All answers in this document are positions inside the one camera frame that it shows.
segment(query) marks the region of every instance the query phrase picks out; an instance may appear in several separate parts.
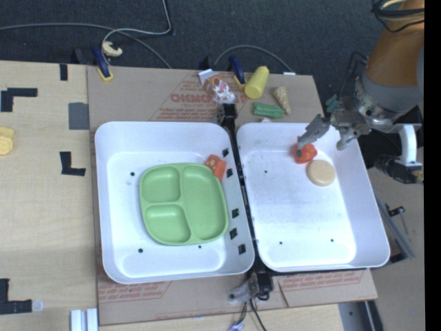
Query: toy tomato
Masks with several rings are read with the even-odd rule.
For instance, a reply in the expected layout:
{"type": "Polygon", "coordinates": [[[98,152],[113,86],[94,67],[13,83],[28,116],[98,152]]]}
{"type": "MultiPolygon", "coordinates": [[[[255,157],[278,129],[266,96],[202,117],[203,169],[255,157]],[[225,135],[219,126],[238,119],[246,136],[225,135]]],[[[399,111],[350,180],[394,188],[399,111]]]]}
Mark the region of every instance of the toy tomato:
{"type": "Polygon", "coordinates": [[[317,150],[312,143],[304,145],[301,150],[296,144],[292,152],[297,163],[309,162],[317,155],[317,150]]]}

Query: cardboard box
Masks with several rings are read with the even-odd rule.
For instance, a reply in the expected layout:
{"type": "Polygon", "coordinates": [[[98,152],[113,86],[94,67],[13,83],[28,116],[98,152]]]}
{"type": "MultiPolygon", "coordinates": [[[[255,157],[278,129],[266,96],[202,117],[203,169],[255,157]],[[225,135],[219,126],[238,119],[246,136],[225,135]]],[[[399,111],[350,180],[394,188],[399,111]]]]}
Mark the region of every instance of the cardboard box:
{"type": "MultiPolygon", "coordinates": [[[[228,292],[245,281],[245,275],[121,285],[104,272],[101,260],[94,134],[108,121],[212,121],[218,104],[203,89],[198,71],[113,68],[114,79],[104,83],[95,67],[88,67],[92,190],[96,230],[99,320],[101,325],[175,319],[240,312],[242,305],[228,303],[228,292]]],[[[261,121],[252,103],[230,72],[220,73],[236,95],[237,128],[261,121]]],[[[278,104],[272,91],[286,86],[292,113],[274,121],[309,123],[322,113],[314,79],[310,76],[270,75],[260,102],[278,104]]],[[[375,299],[369,270],[321,272],[274,277],[274,290],[258,309],[292,308],[375,299]]]]}

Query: clamp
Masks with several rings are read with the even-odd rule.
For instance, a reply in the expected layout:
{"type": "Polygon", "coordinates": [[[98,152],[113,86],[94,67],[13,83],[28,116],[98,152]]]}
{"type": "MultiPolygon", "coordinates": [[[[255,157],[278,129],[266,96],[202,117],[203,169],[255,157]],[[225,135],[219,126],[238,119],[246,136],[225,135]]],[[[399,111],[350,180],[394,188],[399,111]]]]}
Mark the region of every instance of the clamp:
{"type": "Polygon", "coordinates": [[[239,60],[234,55],[231,55],[228,58],[228,61],[229,61],[230,67],[234,71],[233,78],[234,78],[235,82],[237,83],[237,85],[240,88],[245,87],[245,74],[243,72],[243,67],[240,64],[239,60]]]}
{"type": "Polygon", "coordinates": [[[104,57],[103,51],[99,47],[93,47],[92,54],[96,65],[98,66],[98,73],[104,82],[109,82],[113,80],[113,74],[109,69],[109,64],[104,57]]]}

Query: green plate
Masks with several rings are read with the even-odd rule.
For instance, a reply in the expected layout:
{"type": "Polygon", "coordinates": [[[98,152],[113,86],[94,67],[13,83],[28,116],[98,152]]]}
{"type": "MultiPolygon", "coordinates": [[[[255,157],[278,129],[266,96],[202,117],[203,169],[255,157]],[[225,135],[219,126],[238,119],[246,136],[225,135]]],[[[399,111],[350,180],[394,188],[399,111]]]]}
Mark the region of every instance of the green plate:
{"type": "Polygon", "coordinates": [[[141,176],[139,194],[145,229],[159,243],[207,243],[227,230],[222,185],[204,164],[152,167],[141,176]]]}

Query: round cookie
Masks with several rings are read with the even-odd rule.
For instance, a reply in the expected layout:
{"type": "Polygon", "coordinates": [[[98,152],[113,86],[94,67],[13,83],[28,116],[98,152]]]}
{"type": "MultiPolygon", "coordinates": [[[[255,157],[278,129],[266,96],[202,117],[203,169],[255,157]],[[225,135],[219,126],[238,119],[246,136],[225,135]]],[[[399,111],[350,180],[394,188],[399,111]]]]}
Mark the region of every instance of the round cookie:
{"type": "Polygon", "coordinates": [[[336,170],[334,167],[322,159],[309,162],[306,168],[306,174],[309,180],[319,186],[327,186],[336,178],[336,170]]]}

